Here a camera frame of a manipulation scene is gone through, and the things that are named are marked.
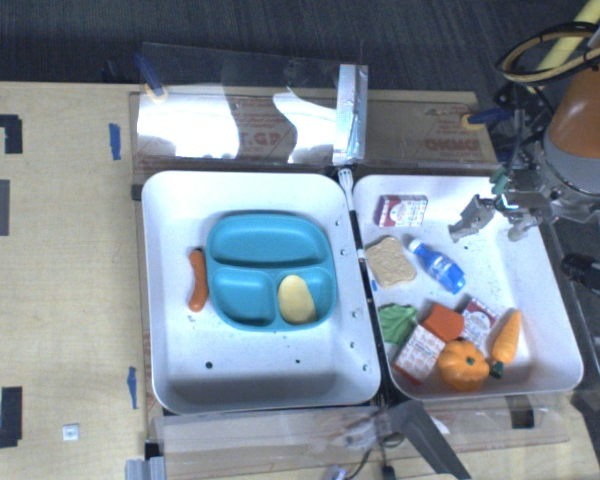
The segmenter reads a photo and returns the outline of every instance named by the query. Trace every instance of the blue bottle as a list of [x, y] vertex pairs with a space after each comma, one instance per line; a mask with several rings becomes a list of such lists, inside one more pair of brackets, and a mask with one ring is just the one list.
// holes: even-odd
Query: blue bottle
[[462, 290], [466, 284], [464, 272], [451, 259], [441, 252], [429, 249], [417, 238], [411, 241], [409, 250], [420, 256], [427, 273], [447, 290], [454, 295]]

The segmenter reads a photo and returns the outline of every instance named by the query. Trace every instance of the sausage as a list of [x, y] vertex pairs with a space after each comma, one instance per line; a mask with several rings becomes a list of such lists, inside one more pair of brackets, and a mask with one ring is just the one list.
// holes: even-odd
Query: sausage
[[194, 249], [189, 254], [189, 262], [191, 263], [191, 267], [193, 267], [193, 276], [195, 279], [193, 293], [189, 299], [189, 309], [198, 312], [204, 307], [209, 296], [207, 264], [204, 259], [204, 253], [200, 249]]

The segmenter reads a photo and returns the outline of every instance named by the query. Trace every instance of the carrot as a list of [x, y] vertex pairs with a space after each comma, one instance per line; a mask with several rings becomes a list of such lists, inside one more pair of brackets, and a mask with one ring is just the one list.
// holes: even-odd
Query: carrot
[[207, 285], [207, 263], [204, 259], [204, 253], [200, 249], [194, 249], [189, 254], [189, 262], [193, 267], [195, 285], [193, 294], [189, 299], [189, 309], [198, 312], [204, 307], [204, 303], [209, 296], [209, 286]]
[[500, 379], [504, 365], [511, 363], [516, 357], [521, 322], [522, 313], [516, 309], [511, 313], [509, 320], [504, 324], [500, 334], [493, 342], [491, 360], [494, 361], [494, 364], [489, 373], [492, 377]]

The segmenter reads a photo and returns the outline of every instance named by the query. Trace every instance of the divided blue tray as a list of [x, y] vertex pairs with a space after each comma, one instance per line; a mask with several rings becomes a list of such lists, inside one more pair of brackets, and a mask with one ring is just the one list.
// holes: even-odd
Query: divided blue tray
[[[224, 217], [206, 247], [209, 296], [229, 325], [252, 331], [308, 329], [325, 321], [336, 303], [331, 247], [313, 222], [283, 213]], [[288, 275], [302, 277], [316, 306], [315, 322], [293, 325], [282, 318], [278, 286]]]

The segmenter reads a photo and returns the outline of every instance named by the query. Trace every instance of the light wood surface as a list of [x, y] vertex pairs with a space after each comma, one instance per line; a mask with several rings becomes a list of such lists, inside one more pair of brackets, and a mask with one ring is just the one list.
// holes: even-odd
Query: light wood surface
[[[10, 234], [0, 237], [0, 389], [23, 388], [23, 438], [0, 450], [0, 479], [122, 479], [147, 434], [129, 94], [136, 86], [0, 82], [0, 113], [23, 120], [24, 154], [5, 155]], [[114, 161], [109, 123], [121, 128]], [[136, 368], [138, 409], [127, 386]], [[474, 478], [599, 479], [580, 413], [569, 440], [460, 453]], [[77, 423], [80, 439], [63, 441]], [[432, 478], [421, 458], [398, 478]], [[321, 479], [324, 468], [255, 475]], [[377, 463], [360, 479], [380, 478]], [[440, 475], [433, 478], [451, 478]]]

